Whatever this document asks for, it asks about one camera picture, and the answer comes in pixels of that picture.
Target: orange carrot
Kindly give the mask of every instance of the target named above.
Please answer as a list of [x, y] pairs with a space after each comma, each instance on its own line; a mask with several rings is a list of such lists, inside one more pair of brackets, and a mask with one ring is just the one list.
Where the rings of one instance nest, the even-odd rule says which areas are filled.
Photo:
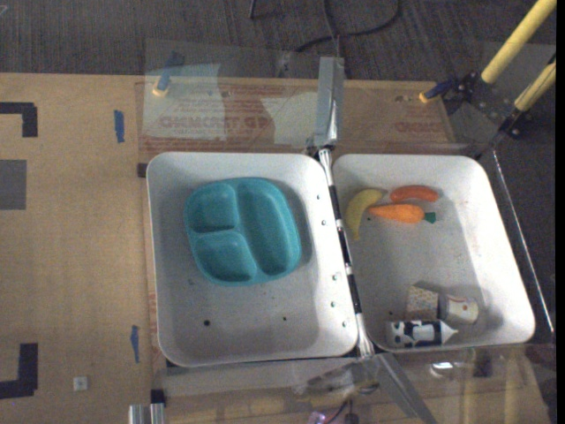
[[386, 206], [375, 206], [368, 210], [373, 216], [381, 216], [402, 223], [418, 223], [426, 216], [424, 210], [415, 204], [387, 204]]
[[390, 194], [390, 200], [393, 202], [409, 200], [410, 198], [435, 202], [440, 198], [440, 195], [425, 185], [406, 185], [396, 188]]

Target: toy kitchen sink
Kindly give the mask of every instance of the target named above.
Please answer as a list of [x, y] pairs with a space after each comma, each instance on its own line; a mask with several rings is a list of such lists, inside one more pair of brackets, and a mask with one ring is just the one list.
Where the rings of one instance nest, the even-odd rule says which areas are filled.
[[[340, 357], [367, 338], [394, 352], [518, 344], [531, 337], [530, 301], [478, 163], [456, 155], [343, 155], [331, 170], [335, 187], [328, 187], [324, 166], [307, 155], [173, 152], [150, 162], [158, 337], [167, 359], [197, 367]], [[200, 272], [186, 235], [185, 202], [201, 186], [238, 178], [267, 179], [289, 203], [301, 251], [288, 275], [225, 286]], [[360, 239], [345, 243], [353, 280], [332, 199], [344, 208], [362, 189], [390, 192], [408, 184], [441, 191], [424, 206], [437, 221], [395, 224], [365, 215]], [[441, 346], [388, 345], [386, 322], [403, 319], [414, 284], [473, 297], [478, 320]]]

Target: gray square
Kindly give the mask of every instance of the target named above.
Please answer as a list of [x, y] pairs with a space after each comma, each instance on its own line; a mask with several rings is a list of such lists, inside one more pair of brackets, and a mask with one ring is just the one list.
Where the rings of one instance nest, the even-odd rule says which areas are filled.
[[0, 160], [0, 210], [26, 209], [27, 161]]

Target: yellow pole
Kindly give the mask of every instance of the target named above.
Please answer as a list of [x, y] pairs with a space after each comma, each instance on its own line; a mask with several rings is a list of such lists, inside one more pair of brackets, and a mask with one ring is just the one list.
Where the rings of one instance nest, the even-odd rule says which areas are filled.
[[524, 44], [530, 40], [556, 7], [557, 0], [538, 0], [485, 68], [481, 79], [490, 85], [496, 82], [518, 52], [522, 50]]
[[541, 74], [514, 101], [520, 111], [528, 111], [531, 106], [555, 83], [557, 61], [548, 64]]

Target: teal divided plate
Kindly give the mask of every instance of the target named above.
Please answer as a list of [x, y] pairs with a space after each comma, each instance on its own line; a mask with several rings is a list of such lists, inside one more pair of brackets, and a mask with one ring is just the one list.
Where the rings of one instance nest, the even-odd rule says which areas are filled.
[[300, 261], [289, 203], [266, 179], [203, 185], [186, 200], [184, 218], [196, 264], [213, 283], [265, 283], [288, 275]]

